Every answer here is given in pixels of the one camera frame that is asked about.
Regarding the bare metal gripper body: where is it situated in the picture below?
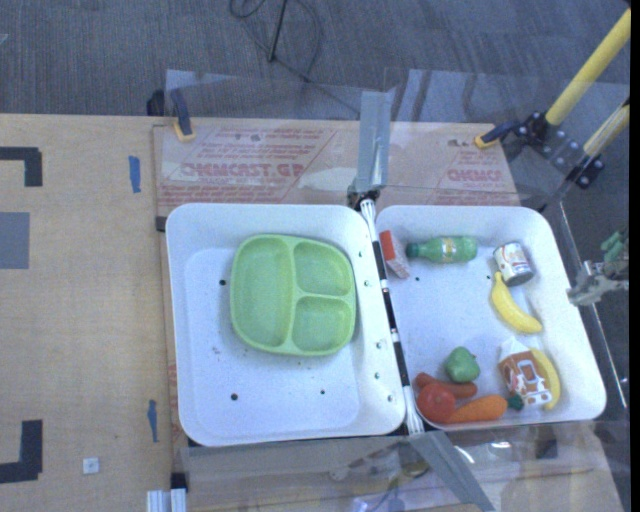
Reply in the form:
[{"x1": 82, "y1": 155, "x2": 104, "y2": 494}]
[{"x1": 598, "y1": 258, "x2": 631, "y2": 294}]

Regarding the brown cardboard board red print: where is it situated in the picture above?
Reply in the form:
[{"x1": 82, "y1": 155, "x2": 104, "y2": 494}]
[{"x1": 152, "y1": 118, "x2": 624, "y2": 512}]

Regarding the red tomato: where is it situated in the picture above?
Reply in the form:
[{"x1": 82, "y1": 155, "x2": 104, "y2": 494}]
[{"x1": 416, "y1": 382, "x2": 457, "y2": 425}]

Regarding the thin black and white rod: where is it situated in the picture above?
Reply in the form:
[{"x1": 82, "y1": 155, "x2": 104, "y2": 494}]
[{"x1": 358, "y1": 198, "x2": 426, "y2": 435}]

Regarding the small white and red can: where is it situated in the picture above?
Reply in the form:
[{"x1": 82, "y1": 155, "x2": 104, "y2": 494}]
[{"x1": 492, "y1": 241, "x2": 535, "y2": 287}]

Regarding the yellow banana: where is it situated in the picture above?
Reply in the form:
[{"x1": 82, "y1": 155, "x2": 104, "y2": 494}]
[
  {"x1": 529, "y1": 347, "x2": 562, "y2": 412},
  {"x1": 490, "y1": 271, "x2": 544, "y2": 335}
]

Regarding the red and white carton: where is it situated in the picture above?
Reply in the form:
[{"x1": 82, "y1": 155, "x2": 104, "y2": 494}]
[{"x1": 378, "y1": 229, "x2": 411, "y2": 280}]

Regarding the green pepper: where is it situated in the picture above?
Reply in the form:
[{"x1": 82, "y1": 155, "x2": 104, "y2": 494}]
[{"x1": 443, "y1": 346, "x2": 482, "y2": 384}]

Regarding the orange and white carton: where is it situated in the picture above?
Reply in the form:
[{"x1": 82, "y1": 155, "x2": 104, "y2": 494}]
[{"x1": 497, "y1": 336, "x2": 554, "y2": 409}]

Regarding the orange sausage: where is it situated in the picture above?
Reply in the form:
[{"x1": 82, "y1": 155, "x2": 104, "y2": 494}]
[{"x1": 414, "y1": 371, "x2": 479, "y2": 400}]

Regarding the green plastic bottle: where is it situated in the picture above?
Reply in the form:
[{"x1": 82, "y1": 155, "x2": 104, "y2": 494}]
[{"x1": 404, "y1": 235, "x2": 479, "y2": 265}]

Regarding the green divided plate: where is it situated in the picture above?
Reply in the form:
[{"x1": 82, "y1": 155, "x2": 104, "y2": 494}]
[{"x1": 229, "y1": 233, "x2": 358, "y2": 357}]

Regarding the orange carrot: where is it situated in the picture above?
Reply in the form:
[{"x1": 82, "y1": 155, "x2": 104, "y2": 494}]
[{"x1": 446, "y1": 393, "x2": 525, "y2": 425}]

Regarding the white plastic tray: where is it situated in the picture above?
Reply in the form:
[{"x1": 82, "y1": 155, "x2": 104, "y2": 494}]
[
  {"x1": 374, "y1": 203, "x2": 608, "y2": 432},
  {"x1": 164, "y1": 202, "x2": 407, "y2": 448}
]

